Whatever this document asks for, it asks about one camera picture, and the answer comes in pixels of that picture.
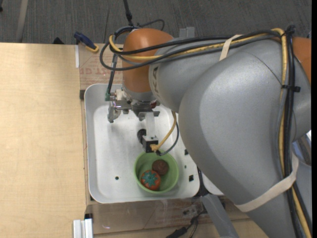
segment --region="brown toy food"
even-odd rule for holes
[[[168,172],[168,163],[164,160],[156,160],[152,163],[152,170],[163,176]]]

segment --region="zip tie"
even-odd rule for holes
[[[262,194],[261,196],[257,197],[254,200],[251,200],[248,203],[235,205],[241,212],[250,212],[253,211],[260,206],[264,205],[265,203],[269,202],[273,198],[279,196],[280,194],[287,191],[289,188],[293,186],[293,183],[296,181],[296,173],[298,169],[298,158],[293,154],[292,156],[292,173],[284,178],[283,180],[279,181],[277,184],[272,186],[267,192]]]
[[[282,85],[282,88],[289,89],[295,93],[299,93],[301,91],[301,88],[299,86]]]
[[[236,39],[236,38],[238,38],[240,36],[242,36],[242,35],[241,34],[236,34],[235,36],[232,36],[230,39],[228,39],[228,40],[226,40],[224,42],[219,61],[221,61],[222,59],[225,59],[227,57],[228,51],[229,51],[229,48],[230,48],[230,44],[231,44],[232,40],[234,40],[234,39]]]

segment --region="yellow cable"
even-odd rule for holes
[[[252,37],[248,37],[248,38],[244,38],[244,39],[241,39],[241,40],[232,41],[231,43],[232,43],[232,44],[240,43],[240,42],[247,41],[247,40],[250,40],[250,39],[253,39],[253,38],[256,38],[256,37],[259,37],[259,36],[263,36],[263,35],[266,35],[266,34],[258,34],[258,35],[255,35],[255,36],[252,36]],[[122,52],[122,51],[114,44],[114,42],[112,41],[112,36],[113,36],[113,35],[110,35],[110,37],[109,37],[109,43],[110,43],[111,47],[112,47],[115,51],[117,51],[117,52]],[[224,45],[224,43],[212,44],[212,45],[208,45],[208,46],[205,46],[205,47],[200,47],[200,48],[195,48],[195,49],[187,50],[187,51],[184,51],[184,52],[181,52],[181,53],[178,53],[178,54],[171,55],[171,56],[169,56],[169,57],[176,57],[176,56],[181,56],[181,55],[187,55],[187,54],[191,54],[191,53],[195,53],[195,52],[205,51],[205,50],[208,50],[208,49],[221,48],[221,47],[223,47],[223,45]],[[156,59],[156,58],[161,57],[161,55],[158,55],[158,56],[149,56],[149,57],[140,57],[140,56],[132,56],[132,55],[123,55],[123,56],[124,56],[124,58],[126,58],[126,59],[134,59],[134,60],[152,60],[152,59]]]
[[[297,197],[297,194],[295,192],[294,187],[292,187],[292,193],[293,193],[293,197],[294,197],[294,201],[295,201],[295,208],[296,208],[296,212],[298,215],[298,219],[303,227],[306,238],[312,238],[311,232],[309,231],[309,227],[308,227],[308,224],[307,224],[304,212],[303,212],[303,209],[302,209],[301,204],[298,200],[298,197]]]
[[[176,126],[176,113],[174,111],[172,111],[172,114],[174,117],[174,123],[173,123],[171,129],[169,130],[169,132],[166,134],[165,138],[163,138],[163,140],[158,145],[155,145],[155,144],[150,145],[153,152],[157,151],[165,143],[165,141],[168,139],[168,137],[172,134],[172,132]]]
[[[274,28],[273,31],[278,32],[282,36],[282,38],[281,38],[281,42],[282,42],[282,85],[284,85],[285,84],[285,80],[286,80],[286,71],[287,71],[287,43],[286,43],[286,36],[285,36],[284,31],[282,29]],[[281,119],[281,125],[280,125],[280,130],[279,130],[279,155],[280,155],[280,162],[281,162],[283,176],[285,175],[284,146],[283,146],[283,142],[284,142],[284,129],[283,129],[284,128],[284,111],[283,111],[283,115],[282,115],[282,119]],[[301,204],[300,204],[300,202],[298,200],[298,197],[297,197],[297,194],[295,192],[294,187],[292,187],[292,193],[293,193],[293,198],[294,198],[296,212],[297,212],[299,221],[300,221],[300,223],[302,225],[302,228],[304,230],[304,233],[306,235],[306,238],[311,238],[312,236],[311,236],[307,221],[305,219],[305,215],[304,215],[303,209],[302,209]]]

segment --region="cable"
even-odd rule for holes
[[[126,32],[130,32],[133,29],[134,29],[134,27],[131,27],[131,26],[125,26],[125,27],[119,28],[114,33],[114,42],[117,39],[117,37],[119,37],[121,34],[126,33]],[[105,51],[107,46],[109,46],[109,42],[107,42],[104,45],[104,47],[103,47],[103,49],[101,51],[101,54],[100,54],[100,59],[102,58],[102,56],[104,54],[104,51]],[[118,59],[118,55],[117,54],[113,54],[111,67],[116,68],[117,59]],[[112,83],[113,83],[113,80],[114,80],[114,73],[115,73],[115,70],[112,70],[111,73],[110,73],[109,83],[108,83],[108,87],[107,87],[107,90],[106,90],[106,99],[105,99],[106,101],[110,100],[110,93],[111,93]]]
[[[312,39],[312,31],[309,31],[308,35],[306,36],[308,39]]]
[[[193,217],[190,220],[190,225],[188,227],[182,227],[180,229],[177,229],[172,234],[168,235],[166,238],[178,238],[182,236],[183,234],[185,234],[194,225],[194,229],[191,231],[190,236],[188,237],[188,238],[192,238],[198,226],[198,218],[203,213],[207,213],[207,211],[206,210],[201,211],[197,216]]]
[[[279,104],[279,112],[277,115],[277,126],[276,126],[276,151],[279,152],[279,158],[280,158],[280,164],[283,163],[283,155],[281,156],[280,153],[283,152],[283,144],[280,145],[284,140],[284,131],[283,131],[283,126],[284,124],[284,107],[285,107],[285,102],[286,102],[286,96],[287,96],[287,89],[282,88],[281,90],[281,98],[280,98],[280,104]],[[281,173],[282,176],[284,176],[284,169],[282,169],[281,166]]]
[[[271,34],[271,35],[274,35],[276,37],[280,37],[278,33],[275,33],[274,31],[261,31],[259,32],[258,34],[255,32],[255,33],[252,33],[252,34],[249,34],[249,35],[244,35],[244,36],[241,36],[241,37],[238,37],[236,38],[234,41],[232,41],[232,43],[238,43],[238,42],[241,42],[241,41],[246,41],[248,40],[249,38],[254,38],[256,37],[257,35],[263,35],[263,34]],[[116,53],[118,55],[128,55],[128,54],[136,54],[136,53],[140,53],[140,52],[145,52],[145,51],[149,51],[149,50],[154,50],[154,49],[157,49],[157,48],[162,48],[162,47],[168,47],[168,46],[173,46],[173,45],[176,45],[176,44],[184,44],[184,43],[192,43],[194,41],[192,40],[187,40],[185,39],[184,40],[180,40],[180,41],[174,41],[174,42],[168,42],[168,43],[165,43],[165,44],[161,44],[161,45],[156,45],[156,46],[152,46],[152,47],[148,47],[148,48],[143,48],[143,49],[139,49],[139,50],[134,50],[134,51],[129,51],[129,52],[121,52],[119,50],[118,47],[115,46],[115,44],[113,43],[112,41],[113,39],[113,36],[110,35],[109,37],[109,43],[110,43],[110,50],[113,52],[113,53]],[[217,47],[217,45],[219,45],[218,47],[222,47],[224,45],[224,42],[219,42],[219,43],[213,43],[212,45],[210,46],[206,46],[206,44],[204,45],[201,45],[199,46],[199,48],[215,48]],[[200,50],[194,50],[193,47],[191,47],[189,50],[191,50],[191,52],[196,52],[196,51],[200,51]],[[145,59],[155,59],[157,58],[157,56],[152,56],[152,57],[136,57],[136,56],[127,56],[127,57],[130,57],[132,59],[137,59],[137,60],[145,60]]]
[[[104,41],[103,41],[103,43],[106,42],[106,34],[107,34],[107,28],[108,28],[109,15],[110,15],[110,8],[108,8],[108,10],[107,10],[107,17],[106,17],[106,23],[105,23],[105,33],[104,33]]]
[[[285,85],[285,84],[289,84],[291,85],[291,83],[287,82],[288,79],[286,78],[286,75],[287,75],[287,62],[288,62],[288,59],[289,59],[289,62],[290,62],[290,65],[289,65],[289,68],[291,68],[294,64],[293,64],[293,58],[292,58],[292,49],[290,49],[290,47],[292,47],[292,43],[286,39],[286,34],[284,31],[282,31],[281,29],[277,29],[277,31],[280,33],[281,35],[281,42],[282,42],[282,85]],[[285,98],[285,91],[281,91],[281,96],[280,96],[280,105],[283,105],[283,103],[285,102],[284,100]],[[281,164],[281,168],[282,168],[282,173],[283,173],[283,176],[287,176],[285,174],[285,163],[284,163],[284,159],[285,159],[285,149],[286,148],[289,148],[289,145],[285,144],[285,137],[284,137],[284,133],[285,133],[285,124],[287,122],[287,120],[285,119],[285,115],[286,112],[286,103],[285,103],[285,108],[282,112],[282,117],[279,118],[280,119],[280,129],[279,129],[279,137],[278,137],[278,149],[279,149],[279,156],[280,156],[280,164]],[[302,219],[301,217],[301,208],[298,207],[298,198],[297,196],[294,194],[294,192],[287,192],[287,196],[288,196],[288,202],[289,202],[289,206],[290,206],[290,211],[291,211],[291,217],[292,217],[292,223],[294,225],[294,231],[295,231],[295,234],[296,234],[296,237],[301,237],[302,234],[301,234],[301,231],[300,231],[300,228],[298,227],[298,221],[297,221],[297,218],[294,214],[295,210],[294,210],[294,204],[297,205],[296,206],[296,211],[297,211],[297,214],[299,216],[300,219]],[[310,234],[307,232],[307,228],[305,228],[305,226],[308,225],[308,223],[303,223],[303,220],[301,221],[301,224],[302,224],[302,227],[304,228],[304,232],[306,234],[306,237],[311,237]]]
[[[230,47],[231,47],[231,48],[236,48],[236,47],[239,47],[239,46],[242,46],[242,45],[245,45],[245,44],[254,42],[254,41],[265,40],[265,39],[270,39],[270,38],[271,38],[271,36],[257,37],[257,38],[255,38],[255,39],[253,39],[252,41],[251,41],[251,40],[248,40],[248,41],[245,42],[244,44],[237,43],[237,44],[231,45]],[[165,58],[165,59],[160,59],[160,60],[157,60],[157,61],[152,61],[150,64],[157,64],[157,63],[163,63],[163,62],[171,62],[171,61],[180,60],[180,59],[185,59],[185,58],[190,58],[190,57],[194,57],[194,56],[202,56],[202,55],[205,55],[205,54],[214,53],[214,52],[221,51],[221,50],[222,50],[222,47],[220,47],[220,48],[215,48],[215,49],[212,49],[212,50],[205,50],[205,51],[195,52],[195,53],[186,54],[186,55],[179,55],[179,56],[176,56],[176,57],[173,56],[173,57],[171,57],[171,58]],[[137,63],[137,62],[129,61],[129,60],[125,59],[123,56],[118,56],[118,57],[119,57],[120,59],[123,59],[124,61],[130,63],[130,64],[142,66],[142,63]]]
[[[247,43],[251,43],[251,42],[254,42],[256,39],[247,39],[247,41],[245,42],[239,42],[239,43],[235,43],[235,44],[231,44],[230,46],[232,48],[235,48],[235,47],[239,47],[239,46],[242,46],[242,45],[245,45]],[[187,51],[187,50],[190,50],[192,48],[196,48],[196,47],[204,47],[206,46],[205,44],[201,44],[201,45],[196,45],[196,46],[193,46],[193,47],[187,47],[187,48],[183,48],[183,49],[180,49],[180,50],[176,50],[176,51],[172,51],[172,52],[169,52],[165,55],[161,55],[160,57],[156,58],[156,59],[152,59],[150,61],[146,61],[146,62],[143,62],[143,63],[140,63],[138,65],[134,65],[134,66],[129,66],[129,67],[122,67],[122,68],[112,68],[108,65],[106,65],[103,61],[103,53],[106,49],[106,46],[104,46],[101,50],[101,54],[100,54],[100,62],[101,64],[107,68],[107,69],[110,69],[110,70],[117,70],[117,71],[125,71],[125,70],[130,70],[130,69],[135,69],[135,68],[139,68],[141,66],[145,66],[145,65],[150,65],[156,61],[159,61],[159,60],[162,60],[163,58],[167,58],[167,57],[171,57],[172,55],[176,55],[176,54],[180,54],[184,51]],[[218,48],[214,48],[214,49],[211,49],[211,50],[205,50],[203,52],[195,52],[195,53],[192,53],[194,56],[197,56],[197,55],[201,55],[201,54],[206,54],[206,53],[212,53],[212,52],[216,52],[216,51],[219,51],[221,50],[222,47],[218,47]]]
[[[161,31],[164,29],[164,26],[165,26],[165,21],[164,20],[162,20],[162,19],[156,19],[156,20],[153,20],[153,21],[151,21],[151,22],[148,22],[148,23],[145,23],[145,24],[143,24],[143,25],[140,25],[139,23],[137,23],[137,26],[139,26],[139,27],[145,27],[145,26],[148,26],[148,25],[152,25],[152,24],[154,24],[154,23],[156,23],[156,22],[162,22],[162,27],[161,27]]]
[[[295,65],[294,65],[294,54],[293,54],[293,46],[292,46],[292,34],[294,32],[294,26],[289,26],[286,30],[286,38],[287,38],[287,48],[288,48],[288,60],[289,60],[289,86],[295,87]],[[287,94],[287,102],[285,105],[285,139],[284,139],[284,145],[285,145],[285,156],[284,156],[284,162],[285,162],[285,175],[288,176],[292,172],[292,165],[291,165],[291,151],[290,151],[290,137],[291,137],[291,125],[292,125],[292,115],[293,115],[293,106],[294,106],[294,91],[288,90]],[[302,228],[304,230],[304,233],[306,237],[310,238],[312,233],[308,225],[308,216],[305,217],[304,210],[305,208],[304,204],[301,204],[298,195],[296,194],[296,191],[294,187],[292,187],[288,191],[289,195],[288,197],[290,200],[293,200],[294,208],[297,212],[297,216],[299,218],[300,224],[302,225]]]
[[[302,199],[302,196],[301,196],[301,194],[300,194],[300,191],[299,191],[299,188],[298,188],[296,182],[294,182],[293,188],[294,188],[294,191],[295,191],[295,193],[296,193],[296,196],[298,197],[298,202],[299,202],[299,204],[301,205],[301,207],[302,207],[302,209],[303,209],[303,215],[304,215],[305,220],[306,220],[306,222],[307,222],[307,225],[308,225],[309,231],[310,231],[310,233],[311,233],[311,236],[313,236],[313,223],[311,222],[311,219],[310,219],[310,217],[309,217],[307,208],[305,207],[304,201],[303,201],[303,199]]]
[[[179,138],[179,127],[178,127],[178,123],[177,123],[177,122],[176,122],[176,129],[177,129],[177,136],[176,136],[176,140],[175,140],[175,142],[173,143],[173,145],[172,145],[170,148],[168,148],[168,149],[167,149],[165,152],[163,152],[163,153],[160,153],[160,152],[158,151],[158,152],[159,152],[158,155],[163,156],[163,155],[169,153],[169,152],[175,147],[175,145],[177,144],[178,138]]]
[[[123,3],[124,3],[124,8],[125,8],[125,15],[127,17],[127,20],[129,22],[129,25],[130,26],[133,26],[133,23],[132,23],[132,13],[130,12],[130,9],[129,9],[129,4],[128,4],[128,0],[123,0]]]
[[[166,134],[166,136],[162,139],[162,141],[159,144],[157,144],[157,145],[151,144],[150,145],[153,152],[156,152],[165,143],[165,141],[168,139],[168,137],[172,134],[172,132],[176,126],[176,113],[174,111],[172,111],[172,114],[174,117],[173,125],[172,125],[171,129],[169,130],[169,132]]]
[[[255,32],[252,32],[250,34],[240,36],[240,37],[236,38],[235,40],[242,40],[244,38],[253,37],[255,35],[263,34],[263,33],[272,34],[272,35],[280,38],[281,33],[284,33],[284,31],[280,29],[280,32],[278,32],[277,30],[278,30],[278,28],[273,29],[273,30],[268,30],[268,31],[267,30],[255,31]],[[147,47],[147,48],[142,48],[142,49],[138,49],[138,50],[120,52],[119,55],[132,55],[132,54],[150,51],[150,50],[154,50],[154,49],[160,49],[160,48],[174,46],[174,45],[178,45],[178,44],[188,44],[188,43],[199,42],[199,41],[226,40],[226,39],[231,38],[232,36],[233,35],[216,35],[216,36],[186,38],[186,39],[171,41],[171,42],[167,42],[167,43],[163,43],[163,44],[159,44],[159,45],[155,45],[155,46],[151,46],[151,47]]]
[[[133,29],[138,29],[139,27],[135,27],[135,26],[124,26],[119,28],[118,30],[115,31],[114,35],[114,41],[117,37],[119,37],[121,34],[126,33],[126,32],[131,32]],[[104,52],[106,50],[106,48],[109,46],[109,42],[106,42],[105,45],[103,46],[103,48],[100,51],[100,55],[99,55],[99,60],[101,62],[101,64],[105,67],[105,63],[103,60],[103,55]]]
[[[119,57],[122,61],[125,61],[125,62],[127,62],[127,63],[129,63],[129,64],[133,64],[133,65],[139,65],[139,64],[140,64],[139,62],[130,61],[130,60],[124,58],[124,57],[121,56],[121,55],[118,55],[118,57]]]

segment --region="toy tomato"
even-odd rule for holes
[[[160,176],[153,170],[146,170],[141,175],[141,184],[150,190],[158,190],[160,185]]]

